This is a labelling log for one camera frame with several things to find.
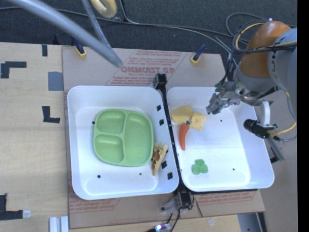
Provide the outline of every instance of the green plate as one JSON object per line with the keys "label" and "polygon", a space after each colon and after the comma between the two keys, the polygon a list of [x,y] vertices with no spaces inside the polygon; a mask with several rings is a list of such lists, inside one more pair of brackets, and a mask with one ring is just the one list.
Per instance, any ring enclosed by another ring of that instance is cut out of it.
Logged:
{"label": "green plate", "polygon": [[125,109],[106,109],[96,118],[93,145],[97,157],[106,163],[138,167],[152,156],[154,132],[144,114]]}

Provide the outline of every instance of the toy pizza slice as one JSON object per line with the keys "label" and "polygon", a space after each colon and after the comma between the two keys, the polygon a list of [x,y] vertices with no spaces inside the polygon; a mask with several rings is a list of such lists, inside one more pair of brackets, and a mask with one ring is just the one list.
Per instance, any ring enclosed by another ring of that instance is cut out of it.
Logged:
{"label": "toy pizza slice", "polygon": [[165,143],[158,142],[154,144],[153,156],[151,157],[153,175],[158,172],[168,148],[169,146]]}

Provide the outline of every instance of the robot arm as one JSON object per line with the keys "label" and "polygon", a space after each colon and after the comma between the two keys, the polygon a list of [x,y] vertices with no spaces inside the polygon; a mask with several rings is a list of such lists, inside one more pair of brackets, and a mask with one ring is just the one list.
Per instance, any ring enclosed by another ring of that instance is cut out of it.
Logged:
{"label": "robot arm", "polygon": [[233,80],[219,83],[209,105],[208,114],[219,113],[230,105],[245,102],[260,105],[272,90],[283,89],[289,94],[291,110],[297,121],[297,28],[279,21],[259,23],[246,50],[238,48],[240,31],[233,44],[243,54],[233,73]]}

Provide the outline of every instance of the yellow cheese block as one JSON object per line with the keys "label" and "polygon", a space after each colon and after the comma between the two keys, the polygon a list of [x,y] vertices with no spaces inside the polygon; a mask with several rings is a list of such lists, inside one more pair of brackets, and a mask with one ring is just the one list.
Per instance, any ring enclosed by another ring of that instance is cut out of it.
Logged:
{"label": "yellow cheese block", "polygon": [[175,110],[171,111],[170,113],[172,119],[177,124],[185,123],[187,120],[190,121],[192,114],[193,114],[192,107],[188,105],[178,107]]}
{"label": "yellow cheese block", "polygon": [[204,114],[194,111],[190,121],[190,127],[200,131],[203,127],[205,119],[206,116]]}

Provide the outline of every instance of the white tray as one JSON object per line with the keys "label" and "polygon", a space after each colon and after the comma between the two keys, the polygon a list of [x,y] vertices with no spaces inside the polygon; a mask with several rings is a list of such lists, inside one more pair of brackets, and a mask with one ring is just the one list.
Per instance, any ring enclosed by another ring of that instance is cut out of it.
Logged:
{"label": "white tray", "polygon": [[[263,139],[247,131],[243,122],[256,120],[254,108],[243,102],[213,115],[206,106],[214,93],[213,87],[173,87],[167,93],[169,111],[190,105],[206,115],[202,130],[190,128],[186,150],[179,144],[179,125],[172,121],[173,135],[183,183],[192,191],[223,191],[262,189],[272,185],[274,173]],[[203,159],[206,174],[193,174],[192,164]]]}
{"label": "white tray", "polygon": [[[179,176],[169,127],[160,93],[151,87],[76,86],[67,96],[72,185],[82,199],[107,199],[173,192]],[[153,124],[154,142],[169,145],[166,167],[153,176],[151,162],[141,167],[104,163],[93,149],[97,114],[108,108],[128,109],[147,115]]]}

